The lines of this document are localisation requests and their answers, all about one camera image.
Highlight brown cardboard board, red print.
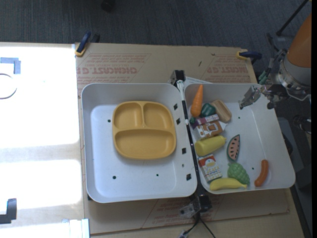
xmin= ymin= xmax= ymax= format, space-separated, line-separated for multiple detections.
xmin=75 ymin=42 xmax=291 ymax=235

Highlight watermelon slice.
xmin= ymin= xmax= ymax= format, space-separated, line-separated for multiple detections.
xmin=226 ymin=134 xmax=241 ymax=162

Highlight orange sausage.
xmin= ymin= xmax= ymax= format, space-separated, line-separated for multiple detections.
xmin=254 ymin=159 xmax=269 ymax=187

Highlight green grapes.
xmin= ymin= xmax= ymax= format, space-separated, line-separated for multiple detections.
xmin=227 ymin=162 xmax=251 ymax=185

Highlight orange carrot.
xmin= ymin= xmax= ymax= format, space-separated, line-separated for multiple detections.
xmin=190 ymin=84 xmax=205 ymax=118

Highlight white plastic tray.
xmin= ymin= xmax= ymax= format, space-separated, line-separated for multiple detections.
xmin=183 ymin=83 xmax=296 ymax=195
xmin=81 ymin=83 xmax=198 ymax=204

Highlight green pepper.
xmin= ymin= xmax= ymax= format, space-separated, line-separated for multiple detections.
xmin=200 ymin=103 xmax=217 ymax=118

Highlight black cylinder on white bracket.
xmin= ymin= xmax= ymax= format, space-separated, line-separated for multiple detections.
xmin=292 ymin=115 xmax=312 ymax=135

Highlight black block with thin wires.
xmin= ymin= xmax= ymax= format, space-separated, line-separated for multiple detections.
xmin=170 ymin=69 xmax=186 ymax=85
xmin=179 ymin=194 xmax=213 ymax=218

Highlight thin black and white rod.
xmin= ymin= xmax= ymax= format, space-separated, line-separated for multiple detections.
xmin=176 ymin=80 xmax=204 ymax=197

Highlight purple and white carton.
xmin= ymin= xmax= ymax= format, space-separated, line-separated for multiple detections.
xmin=195 ymin=114 xmax=220 ymax=126

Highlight red and white carton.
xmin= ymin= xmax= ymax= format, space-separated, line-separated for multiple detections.
xmin=198 ymin=154 xmax=223 ymax=182

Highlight yellow banana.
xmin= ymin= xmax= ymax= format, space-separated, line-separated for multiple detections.
xmin=209 ymin=177 xmax=248 ymax=191

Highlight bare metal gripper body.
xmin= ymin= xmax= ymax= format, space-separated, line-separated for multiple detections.
xmin=260 ymin=73 xmax=312 ymax=110

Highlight brown and white carton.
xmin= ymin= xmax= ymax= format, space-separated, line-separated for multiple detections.
xmin=196 ymin=120 xmax=224 ymax=140

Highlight yellow divided plate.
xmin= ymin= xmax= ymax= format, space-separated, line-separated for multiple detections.
xmin=111 ymin=101 xmax=177 ymax=161

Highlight tan hot dog bun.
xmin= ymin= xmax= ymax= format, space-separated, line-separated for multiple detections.
xmin=211 ymin=99 xmax=233 ymax=123

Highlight yellow bottle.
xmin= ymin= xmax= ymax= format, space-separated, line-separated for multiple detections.
xmin=194 ymin=134 xmax=227 ymax=157

